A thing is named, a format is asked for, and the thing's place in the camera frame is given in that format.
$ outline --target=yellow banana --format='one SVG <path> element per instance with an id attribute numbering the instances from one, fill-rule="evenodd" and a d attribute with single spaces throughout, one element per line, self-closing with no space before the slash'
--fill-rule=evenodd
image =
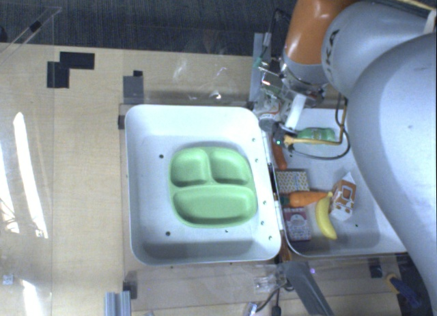
<path id="1" fill-rule="evenodd" d="M 326 197 L 317 202 L 317 205 L 315 206 L 315 219 L 317 220 L 317 225 L 319 225 L 320 231 L 323 235 L 330 240 L 336 240 L 337 233 L 335 232 L 328 215 L 329 201 L 332 196 L 333 193 L 329 192 Z"/>

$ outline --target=green plate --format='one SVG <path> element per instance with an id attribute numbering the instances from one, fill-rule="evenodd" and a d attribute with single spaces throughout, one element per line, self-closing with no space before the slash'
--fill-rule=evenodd
<path id="1" fill-rule="evenodd" d="M 226 147 L 192 147 L 170 162 L 176 216 L 192 227 L 230 227 L 251 219 L 257 197 L 246 158 Z"/>

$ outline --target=green bottle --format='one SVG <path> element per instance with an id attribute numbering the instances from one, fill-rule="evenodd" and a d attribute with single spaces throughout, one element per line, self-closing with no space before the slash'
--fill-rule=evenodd
<path id="1" fill-rule="evenodd" d="M 331 128 L 305 128 L 298 133 L 298 139 L 335 141 L 335 132 Z"/>

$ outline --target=table surface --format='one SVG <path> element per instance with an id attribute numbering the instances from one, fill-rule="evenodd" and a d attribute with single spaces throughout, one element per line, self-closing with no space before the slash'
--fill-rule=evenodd
<path id="1" fill-rule="evenodd" d="M 70 88 L 48 93 L 52 89 L 46 88 L 46 65 L 42 63 L 59 60 L 61 51 L 94 53 L 95 68 L 70 70 Z M 35 56 L 39 57 L 38 67 L 24 64 L 26 58 Z M 160 97 L 165 101 L 174 93 L 187 97 L 205 84 L 208 89 L 218 87 L 238 99 L 249 91 L 252 58 L 27 45 L 15 54 L 14 63 L 6 62 L 0 74 L 13 74 L 15 80 L 20 80 L 19 72 L 33 70 L 36 89 L 41 94 L 53 94 L 54 99 L 52 315 L 101 315 L 105 292 L 120 292 L 124 279 L 117 127 L 123 76 L 132 76 L 133 70 L 143 71 L 147 101 Z M 25 94 L 17 93 L 13 86 L 10 93 Z M 44 111 L 40 115 L 36 111 L 34 117 L 44 119 Z M 28 261 L 37 259 L 31 255 L 31 249 L 26 254 Z M 320 271 L 315 278 L 336 315 L 401 314 L 395 294 L 384 281 L 370 278 L 367 260 L 349 262 L 348 268 L 329 260 L 315 264 Z M 384 271 L 396 272 L 396 269 L 394 257 L 384 258 Z M 2 300 L 7 299 L 7 293 L 5 286 L 0 288 Z M 266 294 L 260 294 L 259 300 L 265 297 Z M 154 313 L 156 316 L 242 315 L 244 306 L 245 303 L 239 302 L 162 309 Z M 283 315 L 306 314 L 294 292 L 282 293 L 281 306 Z M 4 307 L 5 315 L 25 315 L 23 308 L 16 304 L 5 303 Z M 133 315 L 142 316 L 145 311 Z M 261 315 L 268 315 L 268 309 Z"/>

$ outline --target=clear plastic part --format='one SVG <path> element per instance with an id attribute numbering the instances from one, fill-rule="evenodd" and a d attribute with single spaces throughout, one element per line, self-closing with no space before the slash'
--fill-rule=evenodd
<path id="1" fill-rule="evenodd" d="M 0 43 L 1 313 L 45 316 L 52 305 L 54 111 L 46 67 L 60 9 L 0 9 L 7 41 Z M 49 44 L 32 45 L 39 37 Z"/>

